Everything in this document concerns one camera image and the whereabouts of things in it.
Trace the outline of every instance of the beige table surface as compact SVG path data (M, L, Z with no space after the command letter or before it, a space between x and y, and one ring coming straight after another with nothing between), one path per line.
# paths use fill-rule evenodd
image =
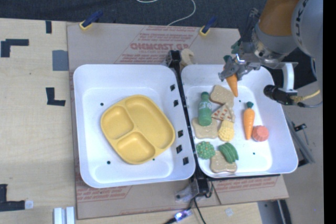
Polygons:
M52 223L57 207L76 208L68 71L53 71L52 51L67 51L66 22L0 19L0 40L29 39L0 58L0 184L7 200L33 209L0 212L0 223ZM46 87L65 106L47 105ZM232 215L226 213L230 208ZM256 202L201 208L207 223L262 223ZM76 223L165 223L176 211L76 220ZM183 223L202 223L196 209Z

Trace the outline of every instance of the orange carrot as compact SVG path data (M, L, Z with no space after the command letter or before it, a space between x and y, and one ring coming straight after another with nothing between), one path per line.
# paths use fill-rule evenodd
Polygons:
M238 97L238 85L237 85L237 75L233 74L226 78L227 84L229 84L230 89L235 97Z
M252 136L255 112L252 109L253 103L247 102L247 109L244 111L243 121L246 140L249 140Z

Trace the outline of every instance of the blue clamp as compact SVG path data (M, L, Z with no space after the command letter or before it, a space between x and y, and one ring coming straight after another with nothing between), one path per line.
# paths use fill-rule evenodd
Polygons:
M212 18L207 22L207 24L200 29L199 34L205 37L209 33L210 27L212 27L216 21L217 16L212 16Z
M92 23L95 23L99 20L99 18L103 16L103 12L101 10L93 13L92 15L90 15L86 20L82 21L79 24L79 27L82 30L87 30L88 28L90 28L92 26Z

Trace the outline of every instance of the toy bottle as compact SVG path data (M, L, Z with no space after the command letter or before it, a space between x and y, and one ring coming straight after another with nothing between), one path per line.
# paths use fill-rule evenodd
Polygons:
M209 93L201 93L201 101L198 104L198 123L200 126L208 126L212 123L212 105L209 100Z

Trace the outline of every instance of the cardboard box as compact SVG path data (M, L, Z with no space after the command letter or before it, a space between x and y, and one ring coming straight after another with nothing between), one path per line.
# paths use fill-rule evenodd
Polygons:
M82 31L68 23L69 79L74 139L76 196L78 219L138 214L188 207L176 199L176 193L190 181L144 184L113 188L92 188L80 176L73 73L85 64L153 64L165 63L170 50L188 48L195 64L224 64L223 56L239 38L237 29L211 28L207 36L198 27L93 24ZM214 194L202 198L198 205L216 206L288 197L281 175L213 181Z

